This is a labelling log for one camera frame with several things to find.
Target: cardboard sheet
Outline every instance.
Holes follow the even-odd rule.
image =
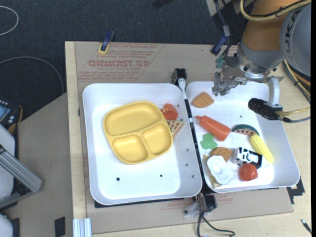
[[[197,45],[199,48],[191,53],[189,47],[192,45],[111,43],[109,53],[101,56],[99,45],[98,42],[75,42],[86,205],[93,233],[196,223],[197,218],[183,216],[183,208],[193,202],[192,198],[96,207],[89,189],[82,92],[96,82],[169,82],[175,68],[186,69],[187,83],[213,80],[217,69],[215,57],[210,53],[211,46]],[[235,51],[234,47],[230,50],[231,53]],[[209,220],[293,211],[286,188],[215,194],[215,197],[218,208],[207,216]]]

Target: red tomato toy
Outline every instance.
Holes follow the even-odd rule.
[[[239,169],[239,177],[243,181],[250,181],[258,177],[258,171],[255,165],[246,163]]]

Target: white cable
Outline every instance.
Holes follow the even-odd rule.
[[[5,34],[8,34],[8,33],[12,32],[12,31],[16,28],[16,26],[17,26],[18,23],[19,23],[19,15],[15,12],[15,10],[13,10],[13,9],[11,9],[11,8],[9,8],[9,7],[0,5],[0,8],[10,10],[10,11],[12,11],[12,12],[15,14],[15,16],[16,16],[16,23],[15,23],[15,25],[14,25],[9,31],[6,31],[6,32],[4,32],[4,33],[0,33],[0,36],[2,36],[2,35],[5,35]]]

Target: blue clip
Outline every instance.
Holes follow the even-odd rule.
[[[212,48],[211,53],[218,55],[218,53],[221,51],[221,46],[226,42],[226,40],[227,40],[227,37],[225,36],[225,34],[223,34],[219,42],[216,44],[216,46]]]
[[[114,39],[115,31],[108,30],[103,43],[100,44],[99,53],[105,55],[109,49],[109,42]]]

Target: white toy food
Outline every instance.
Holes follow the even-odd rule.
[[[207,160],[207,166],[219,184],[228,184],[235,177],[231,167],[222,156],[210,157]]]

